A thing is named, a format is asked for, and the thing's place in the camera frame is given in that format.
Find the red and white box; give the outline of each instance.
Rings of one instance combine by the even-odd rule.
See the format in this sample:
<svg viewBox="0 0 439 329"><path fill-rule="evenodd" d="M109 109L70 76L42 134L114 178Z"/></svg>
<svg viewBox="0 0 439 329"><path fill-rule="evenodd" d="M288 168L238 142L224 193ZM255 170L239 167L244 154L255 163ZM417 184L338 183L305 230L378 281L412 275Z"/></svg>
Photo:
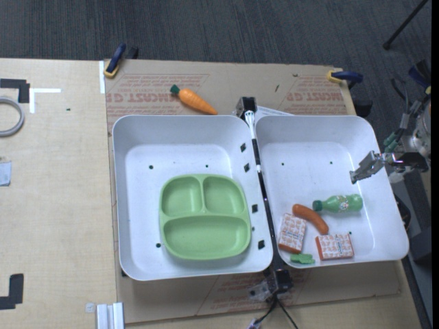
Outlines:
<svg viewBox="0 0 439 329"><path fill-rule="evenodd" d="M304 219L285 213L278 234L278 247L292 254L302 251L303 237L307 222Z"/></svg>
<svg viewBox="0 0 439 329"><path fill-rule="evenodd" d="M337 260L354 256L349 233L319 235L316 237L316 244L320 260Z"/></svg>

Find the toy carrot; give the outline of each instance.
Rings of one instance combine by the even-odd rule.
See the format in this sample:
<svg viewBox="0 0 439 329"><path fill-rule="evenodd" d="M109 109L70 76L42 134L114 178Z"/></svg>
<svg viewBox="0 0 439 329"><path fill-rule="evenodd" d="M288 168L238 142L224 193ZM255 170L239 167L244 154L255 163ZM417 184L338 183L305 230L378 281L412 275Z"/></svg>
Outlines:
<svg viewBox="0 0 439 329"><path fill-rule="evenodd" d="M179 89L179 87L174 84L171 87L171 93L177 94L181 102L192 108L195 108L196 110L208 114L218 114L216 109L214 109L206 100L201 98L199 94L195 93L191 89Z"/></svg>
<svg viewBox="0 0 439 329"><path fill-rule="evenodd" d="M328 234L329 231L328 225L323 220L323 218L314 210L300 204L294 204L293 215L299 218L303 218L308 222L314 224L314 226L317 228L319 233Z"/></svg>

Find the toy bottle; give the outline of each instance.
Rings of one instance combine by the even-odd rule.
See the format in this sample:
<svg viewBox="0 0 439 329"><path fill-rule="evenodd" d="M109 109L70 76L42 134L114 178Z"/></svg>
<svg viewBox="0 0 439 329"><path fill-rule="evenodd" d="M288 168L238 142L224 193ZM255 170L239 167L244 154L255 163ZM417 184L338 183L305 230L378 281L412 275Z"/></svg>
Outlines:
<svg viewBox="0 0 439 329"><path fill-rule="evenodd" d="M352 195L334 195L325 201L313 201L313 210L320 212L327 210L329 212L350 212L359 211L363 208L363 199L358 194Z"/></svg>

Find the green plate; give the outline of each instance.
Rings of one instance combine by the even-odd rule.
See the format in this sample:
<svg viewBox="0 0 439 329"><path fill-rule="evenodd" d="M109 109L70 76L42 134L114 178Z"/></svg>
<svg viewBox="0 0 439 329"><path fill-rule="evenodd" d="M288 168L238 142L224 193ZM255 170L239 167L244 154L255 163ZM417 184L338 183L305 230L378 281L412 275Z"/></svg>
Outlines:
<svg viewBox="0 0 439 329"><path fill-rule="evenodd" d="M176 257L236 256L250 242L246 197L225 175L179 175L161 189L160 228L164 245Z"/></svg>

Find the gray ring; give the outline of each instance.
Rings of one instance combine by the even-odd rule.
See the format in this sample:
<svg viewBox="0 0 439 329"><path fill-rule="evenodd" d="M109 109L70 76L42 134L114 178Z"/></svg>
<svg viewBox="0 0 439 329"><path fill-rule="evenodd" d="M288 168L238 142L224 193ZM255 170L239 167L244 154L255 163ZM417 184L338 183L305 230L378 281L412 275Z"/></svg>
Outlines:
<svg viewBox="0 0 439 329"><path fill-rule="evenodd" d="M23 109L21 108L18 102L8 99L7 97L0 97L0 103L6 103L8 105L11 105L12 107L15 107L20 114L19 122L16 125L14 125L14 127L12 127L9 130L0 130L0 138L1 138L4 136L11 136L20 130L21 126L23 125L23 122L25 121L25 113L23 112Z"/></svg>

